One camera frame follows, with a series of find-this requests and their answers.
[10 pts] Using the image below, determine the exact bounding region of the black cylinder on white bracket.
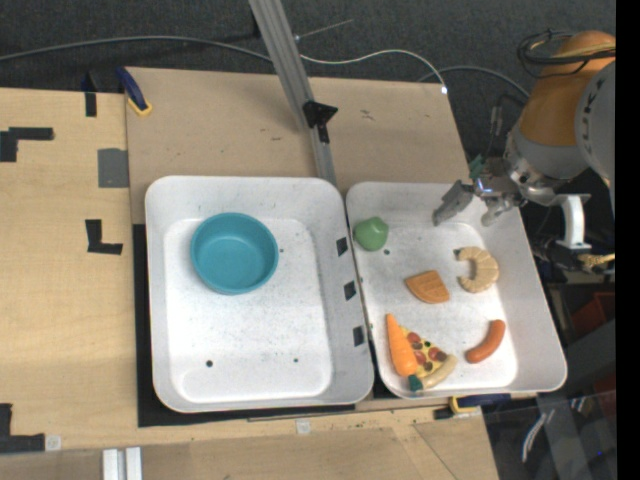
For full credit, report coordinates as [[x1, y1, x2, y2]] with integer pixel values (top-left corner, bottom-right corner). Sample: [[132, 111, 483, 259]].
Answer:
[[534, 193, 601, 272]]

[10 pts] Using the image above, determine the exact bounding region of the orange toy carrot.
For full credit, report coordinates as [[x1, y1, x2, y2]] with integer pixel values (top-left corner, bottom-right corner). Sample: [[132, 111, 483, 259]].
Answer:
[[384, 312, 426, 394]]

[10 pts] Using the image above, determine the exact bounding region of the white plastic tray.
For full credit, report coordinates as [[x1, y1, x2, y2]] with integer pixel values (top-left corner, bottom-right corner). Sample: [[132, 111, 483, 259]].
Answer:
[[344, 181, 569, 401], [144, 174, 376, 414]]

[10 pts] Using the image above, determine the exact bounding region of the toy pizza slice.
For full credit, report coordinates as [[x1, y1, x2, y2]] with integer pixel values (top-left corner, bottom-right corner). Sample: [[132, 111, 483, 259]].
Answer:
[[406, 329, 459, 391]]

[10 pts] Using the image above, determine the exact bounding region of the beige toy croissant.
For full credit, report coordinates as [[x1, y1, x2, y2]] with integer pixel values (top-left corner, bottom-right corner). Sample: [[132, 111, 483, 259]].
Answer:
[[452, 245, 501, 295]]

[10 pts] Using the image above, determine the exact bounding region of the orange toy bread slice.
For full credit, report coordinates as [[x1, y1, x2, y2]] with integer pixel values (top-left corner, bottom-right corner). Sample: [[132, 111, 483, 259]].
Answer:
[[403, 269, 451, 305]]

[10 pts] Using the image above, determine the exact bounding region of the green toy pepper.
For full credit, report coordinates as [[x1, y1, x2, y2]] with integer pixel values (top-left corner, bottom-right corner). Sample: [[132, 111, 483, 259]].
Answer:
[[352, 216, 391, 253]]

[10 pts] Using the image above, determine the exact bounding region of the blue bowl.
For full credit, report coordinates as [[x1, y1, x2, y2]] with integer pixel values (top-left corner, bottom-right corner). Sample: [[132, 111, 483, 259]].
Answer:
[[189, 211, 280, 297]]

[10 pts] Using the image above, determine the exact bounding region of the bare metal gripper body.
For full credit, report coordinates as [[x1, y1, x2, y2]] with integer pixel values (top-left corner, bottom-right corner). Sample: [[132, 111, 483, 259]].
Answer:
[[471, 156, 565, 207]]

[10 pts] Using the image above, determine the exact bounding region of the brown cardboard board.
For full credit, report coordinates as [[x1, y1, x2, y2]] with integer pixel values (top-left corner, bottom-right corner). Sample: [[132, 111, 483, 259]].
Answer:
[[123, 66, 539, 444]]

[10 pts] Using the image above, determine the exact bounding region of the brown toy sausage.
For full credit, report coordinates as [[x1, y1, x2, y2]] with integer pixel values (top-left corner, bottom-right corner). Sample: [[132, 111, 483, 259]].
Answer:
[[464, 318, 507, 365]]

